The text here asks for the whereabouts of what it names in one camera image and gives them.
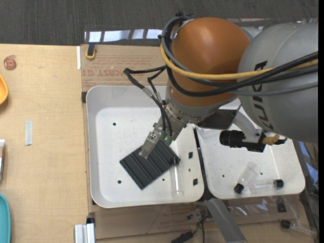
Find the clear plastic bottle black cap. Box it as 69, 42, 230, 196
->
280, 219, 317, 238
233, 161, 259, 194
249, 179, 285, 195
170, 156, 185, 197

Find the orange plate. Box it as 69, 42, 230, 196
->
0, 73, 9, 106

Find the thin black rod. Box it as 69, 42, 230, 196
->
192, 126, 210, 200

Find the brown cardboard board red print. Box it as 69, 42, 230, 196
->
80, 44, 312, 239

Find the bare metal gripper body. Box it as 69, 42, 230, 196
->
150, 104, 194, 139

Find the white plastic tray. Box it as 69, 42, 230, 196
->
192, 104, 306, 200
86, 85, 206, 209

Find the teal plate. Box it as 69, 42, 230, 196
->
0, 193, 12, 243

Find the black cylinder on white bracket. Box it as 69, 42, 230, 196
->
219, 109, 267, 153

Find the brown doughnut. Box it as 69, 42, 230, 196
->
3, 55, 17, 71

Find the black ribbed panel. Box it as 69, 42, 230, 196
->
119, 139, 181, 190

